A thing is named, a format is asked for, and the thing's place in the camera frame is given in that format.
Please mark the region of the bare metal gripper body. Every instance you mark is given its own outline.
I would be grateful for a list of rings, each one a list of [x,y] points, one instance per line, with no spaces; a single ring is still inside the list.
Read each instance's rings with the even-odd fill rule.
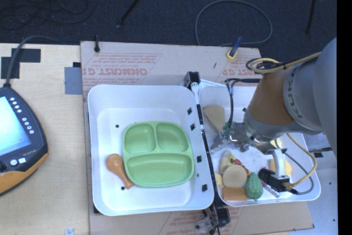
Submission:
[[[265,147],[264,143],[248,137],[243,130],[243,124],[236,122],[233,122],[228,130],[228,141],[238,149],[240,149],[242,144],[249,144],[250,147],[253,146],[259,150]]]

